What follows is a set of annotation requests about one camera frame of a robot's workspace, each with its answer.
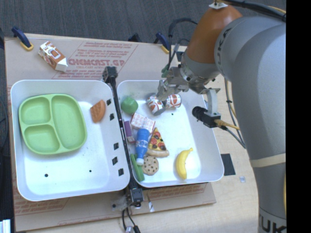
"green plate compartment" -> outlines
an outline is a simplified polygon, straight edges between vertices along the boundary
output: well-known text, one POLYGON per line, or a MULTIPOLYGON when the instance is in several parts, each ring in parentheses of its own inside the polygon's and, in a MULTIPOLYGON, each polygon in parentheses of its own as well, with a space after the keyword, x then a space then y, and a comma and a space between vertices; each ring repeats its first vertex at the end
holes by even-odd
POLYGON ((80 148, 86 123, 79 103, 67 94, 30 97, 18 110, 26 146, 38 154, 57 154, 80 148))

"soda can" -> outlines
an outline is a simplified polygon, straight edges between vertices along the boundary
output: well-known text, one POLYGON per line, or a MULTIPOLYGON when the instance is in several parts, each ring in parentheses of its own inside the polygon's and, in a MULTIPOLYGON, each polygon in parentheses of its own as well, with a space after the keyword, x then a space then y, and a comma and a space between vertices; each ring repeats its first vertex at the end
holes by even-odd
POLYGON ((171 94, 166 99, 166 108, 178 108, 181 106, 181 97, 178 94, 171 94))
POLYGON ((150 96, 147 98, 146 102, 154 116, 158 116, 165 111, 164 104, 160 100, 156 99, 155 96, 150 96))

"toy banana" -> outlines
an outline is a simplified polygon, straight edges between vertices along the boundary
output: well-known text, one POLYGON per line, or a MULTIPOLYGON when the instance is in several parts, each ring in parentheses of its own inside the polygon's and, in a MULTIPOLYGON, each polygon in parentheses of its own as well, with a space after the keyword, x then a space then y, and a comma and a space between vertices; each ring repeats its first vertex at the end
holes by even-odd
POLYGON ((181 151, 176 159, 177 173, 184 180, 187 178, 186 159, 191 151, 193 151, 193 148, 181 151))

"toy water bottle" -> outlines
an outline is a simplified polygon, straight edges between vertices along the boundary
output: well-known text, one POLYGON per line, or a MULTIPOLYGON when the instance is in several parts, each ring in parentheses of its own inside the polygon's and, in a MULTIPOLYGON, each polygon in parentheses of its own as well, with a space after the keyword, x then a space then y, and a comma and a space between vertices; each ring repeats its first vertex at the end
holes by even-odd
POLYGON ((137 139, 136 139, 136 154, 137 165, 142 166, 144 164, 144 155, 147 152, 148 148, 148 138, 149 138, 149 130, 147 129, 139 129, 137 131, 137 139))

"cardboard sheet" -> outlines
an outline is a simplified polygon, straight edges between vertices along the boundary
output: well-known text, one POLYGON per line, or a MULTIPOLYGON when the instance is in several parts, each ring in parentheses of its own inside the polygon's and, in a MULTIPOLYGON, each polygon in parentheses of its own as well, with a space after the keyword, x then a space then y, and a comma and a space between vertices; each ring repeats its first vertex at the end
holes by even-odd
MULTIPOLYGON (((124 80, 160 80, 161 69, 168 61, 168 55, 159 44, 26 35, 34 45, 32 51, 23 49, 17 38, 5 39, 9 117, 10 89, 19 80, 101 80, 105 66, 117 67, 117 85, 124 80), (54 70, 39 56, 39 47, 47 40, 66 56, 66 72, 54 70)), ((121 211, 113 210, 111 204, 122 197, 123 191, 41 202, 24 199, 17 188, 12 132, 10 135, 17 232, 121 216, 121 211)), ((132 210, 133 214, 216 202, 211 183, 147 189, 143 191, 143 195, 144 202, 139 209, 132 210)))

